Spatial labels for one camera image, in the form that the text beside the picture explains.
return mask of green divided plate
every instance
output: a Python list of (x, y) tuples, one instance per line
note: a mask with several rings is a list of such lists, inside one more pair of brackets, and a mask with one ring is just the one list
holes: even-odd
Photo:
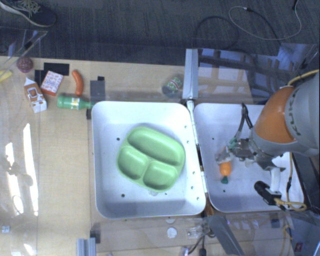
[(138, 126), (125, 137), (116, 166), (130, 181), (164, 192), (175, 184), (185, 159), (185, 149), (179, 142), (157, 130)]

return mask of shoe sole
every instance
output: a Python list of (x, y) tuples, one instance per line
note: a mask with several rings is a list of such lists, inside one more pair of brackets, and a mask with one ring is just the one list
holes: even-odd
[(28, 22), (30, 22), (31, 24), (35, 25), (35, 26), (38, 26), (38, 27), (43, 27), (43, 28), (48, 28), (48, 27), (51, 27), (52, 25), (40, 25), (38, 23), (35, 23), (34, 21), (32, 21), (31, 19), (29, 19), (27, 16), (25, 16), (23, 13), (21, 13), (20, 11), (18, 10), (15, 10), (7, 5), (5, 5), (4, 3), (2, 3), (0, 1), (0, 7), (2, 9), (4, 9), (5, 11), (9, 12), (9, 13), (12, 13), (12, 14), (18, 14), (18, 15), (21, 15), (22, 17), (24, 17)]

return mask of white cable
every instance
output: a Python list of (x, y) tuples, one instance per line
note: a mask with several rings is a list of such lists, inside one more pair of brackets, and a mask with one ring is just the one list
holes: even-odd
[(238, 25), (238, 24), (232, 19), (232, 17), (231, 17), (231, 11), (232, 11), (233, 9), (235, 9), (235, 8), (242, 8), (242, 9), (244, 9), (244, 10), (247, 10), (247, 7), (244, 7), (244, 6), (234, 6), (234, 7), (232, 7), (232, 8), (229, 10), (229, 18), (230, 18), (230, 20), (232, 21), (232, 23), (233, 23), (234, 25), (236, 25), (239, 29), (241, 29), (242, 31), (248, 33), (249, 35), (251, 35), (251, 36), (253, 36), (253, 37), (255, 37), (255, 38), (262, 39), (262, 40), (268, 40), (268, 41), (285, 40), (285, 39), (288, 39), (288, 38), (292, 38), (292, 37), (298, 35), (298, 34), (301, 32), (302, 23), (301, 23), (301, 20), (300, 20), (298, 14), (297, 14), (297, 5), (298, 5), (298, 2), (299, 2), (299, 0), (296, 2), (295, 6), (294, 6), (294, 13), (295, 13), (295, 16), (296, 16), (297, 20), (299, 21), (299, 31), (298, 31), (297, 33), (295, 33), (295, 34), (292, 34), (292, 35), (287, 36), (287, 37), (284, 37), (284, 38), (264, 38), (264, 37), (260, 37), (260, 36), (257, 36), (257, 35), (255, 35), (255, 34), (250, 33), (249, 31), (245, 30), (245, 29), (242, 28), (240, 25)]

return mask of sneaker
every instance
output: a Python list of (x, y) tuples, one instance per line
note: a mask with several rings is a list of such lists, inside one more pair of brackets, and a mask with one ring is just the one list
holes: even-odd
[(39, 27), (50, 27), (56, 20), (56, 14), (32, 0), (0, 0), (0, 7), (10, 13), (26, 18)]

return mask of table surface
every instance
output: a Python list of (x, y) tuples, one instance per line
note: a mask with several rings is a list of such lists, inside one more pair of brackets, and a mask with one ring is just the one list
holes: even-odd
[[(105, 78), (108, 100), (179, 102), (178, 98), (163, 95), (161, 87), (172, 77), (183, 78), (184, 75), (183, 66), (41, 58), (34, 58), (33, 62), (36, 70), (42, 70), (44, 63), (69, 64), (70, 72), (78, 70), (84, 81), (83, 97), (87, 99), (90, 96), (90, 81), (97, 80), (99, 76)], [(17, 209), (12, 208), (12, 194), (8, 189), (8, 177), (14, 175), (2, 173), (0, 222), (2, 226), (10, 226), (10, 233), (0, 234), (1, 255), (18, 252), (18, 244), (21, 243), (34, 249), (30, 255), (35, 255), (36, 251), (39, 256), (75, 255), (77, 239), (87, 239), (93, 225), (105, 226), (108, 236), (105, 243), (97, 244), (98, 256), (108, 255), (111, 251), (114, 256), (178, 256), (182, 246), (190, 247), (196, 243), (197, 239), (187, 238), (186, 235), (186, 230), (195, 225), (196, 217), (178, 217), (174, 220), (102, 218), (97, 213), (93, 200), (93, 161), (90, 154), (92, 138), (88, 136), (90, 125), (86, 110), (57, 108), (57, 97), (45, 94), (47, 110), (34, 114), (23, 89), (26, 77), (34, 79), (34, 72), (21, 73), (15, 66), (11, 70), (13, 75), (0, 83), (0, 107), (3, 113), (0, 117), (0, 153), (5, 156), (8, 153), (6, 147), (12, 143), (14, 161), (24, 170), (26, 156), (30, 156), (26, 153), (28, 149), (25, 141), (28, 137), (26, 127), (30, 125), (33, 173), (36, 177), (33, 187), (36, 186), (38, 192), (38, 197), (33, 198), (32, 202), (37, 202), (33, 204), (33, 209), (38, 206), (38, 212), (28, 217), (17, 214)], [(202, 86), (199, 94), (203, 92), (204, 99), (214, 99), (217, 103), (252, 103), (250, 88), (245, 81), (219, 80), (216, 70), (212, 71), (212, 68), (202, 69), (199, 74), (205, 74), (199, 79), (199, 85)], [(232, 92), (232, 97), (226, 97), (221, 90), (215, 90), (217, 85), (231, 88), (229, 92)], [(75, 88), (76, 83), (71, 74), (64, 76), (58, 94), (73, 95)], [(6, 161), (1, 157), (0, 163), (4, 165)], [(167, 230), (170, 227), (177, 230), (175, 238), (168, 238)], [(264, 236), (254, 242), (255, 234), (249, 229), (235, 230), (237, 232), (241, 237), (240, 245), (248, 255), (254, 255), (257, 248), (261, 251), (267, 249), (267, 240), (272, 241), (275, 252), (280, 252), (284, 244), (285, 252), (291, 248), (282, 229), (274, 236), (274, 230), (266, 228)], [(208, 255), (225, 255), (216, 238), (207, 239), (205, 243)]]

